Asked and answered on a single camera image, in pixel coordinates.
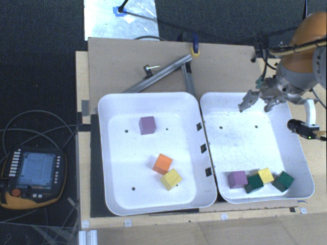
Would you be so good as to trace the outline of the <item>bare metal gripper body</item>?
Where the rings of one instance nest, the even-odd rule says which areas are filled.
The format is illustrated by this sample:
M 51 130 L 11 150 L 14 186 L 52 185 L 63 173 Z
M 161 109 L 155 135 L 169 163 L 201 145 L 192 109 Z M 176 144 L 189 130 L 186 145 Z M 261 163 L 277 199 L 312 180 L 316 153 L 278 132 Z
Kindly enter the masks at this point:
M 293 86 L 282 76 L 264 78 L 258 82 L 260 98 L 266 104 L 281 104 L 289 101 L 294 104 L 302 104 L 303 89 Z

